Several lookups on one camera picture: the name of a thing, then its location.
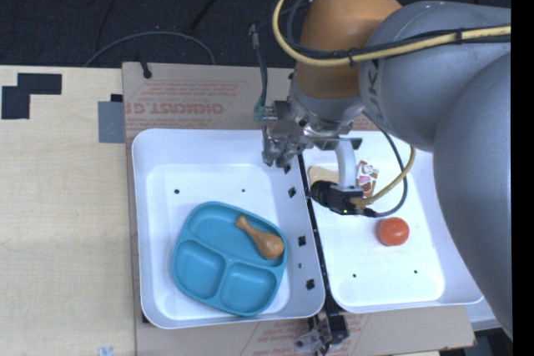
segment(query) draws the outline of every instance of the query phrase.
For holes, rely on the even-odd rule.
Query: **light wood surface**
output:
[[[63,91],[0,120],[0,354],[134,354],[125,147],[98,142],[121,70],[2,66],[0,86],[17,73],[61,73]]]

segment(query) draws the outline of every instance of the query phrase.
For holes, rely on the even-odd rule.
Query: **gray cable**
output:
[[[95,53],[84,65],[83,67],[87,67],[90,63],[92,63],[96,58],[98,58],[100,55],[102,55],[104,52],[106,52],[108,49],[114,47],[115,45],[118,45],[119,43],[122,43],[122,42],[126,42],[127,40],[130,40],[130,39],[133,39],[133,38],[141,38],[142,36],[153,36],[153,35],[161,35],[161,34],[166,34],[166,35],[169,35],[169,36],[179,36],[181,38],[185,38],[185,39],[189,39],[189,40],[192,40],[193,42],[196,42],[198,43],[202,48],[204,48],[206,50],[206,52],[208,53],[208,55],[210,56],[211,58],[211,63],[212,65],[215,65],[215,58],[214,58],[214,55],[211,53],[211,51],[209,50],[209,48],[204,45],[202,42],[200,42],[198,39],[196,38],[192,38],[191,36],[188,36],[186,34],[183,34],[183,33],[177,33],[177,32],[144,32],[144,33],[136,33],[136,34],[132,34],[130,36],[127,36],[126,38],[122,38],[122,39],[119,39],[115,42],[112,42],[110,43],[108,46],[100,49],[97,53]]]

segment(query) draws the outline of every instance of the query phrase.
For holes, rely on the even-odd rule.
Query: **white tray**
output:
[[[151,323],[186,328],[306,318],[320,311],[325,288],[296,159],[287,174],[266,166],[261,131],[150,129],[135,138],[132,150],[141,305]],[[256,213],[287,238],[280,288],[261,314],[241,317],[211,308],[173,282],[171,258],[179,232],[191,211],[208,201]]]
[[[377,193],[400,172],[390,144],[381,132],[352,132],[348,137],[362,138],[356,162],[365,160],[379,170]],[[409,146],[393,140],[406,164]],[[317,165],[337,171],[333,151],[306,150],[304,160],[307,168]],[[469,304],[482,299],[443,220],[431,153],[417,151],[407,179],[406,201],[391,215],[410,226],[410,237],[401,246],[386,247],[378,240],[378,218],[341,216],[313,202],[332,296],[349,312]],[[399,184],[369,208],[384,212],[395,207],[402,187]]]

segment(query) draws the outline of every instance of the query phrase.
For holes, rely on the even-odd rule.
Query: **red ball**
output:
[[[378,227],[378,239],[386,246],[402,245],[409,235],[410,227],[402,218],[386,218]]]

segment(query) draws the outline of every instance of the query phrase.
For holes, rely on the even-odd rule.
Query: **cardboard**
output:
[[[149,63],[150,79],[139,63],[123,64],[128,197],[131,228],[134,321],[139,355],[213,354],[260,356],[297,354],[294,340],[308,328],[307,319],[243,322],[166,330],[144,322],[139,297],[139,251],[131,145],[147,128],[257,129],[254,105],[261,92],[258,68]],[[267,103],[286,99],[291,70],[270,69]],[[359,130],[376,130],[361,116]],[[463,306],[413,308],[381,313],[345,313],[350,336],[334,356],[372,356],[474,345]]]

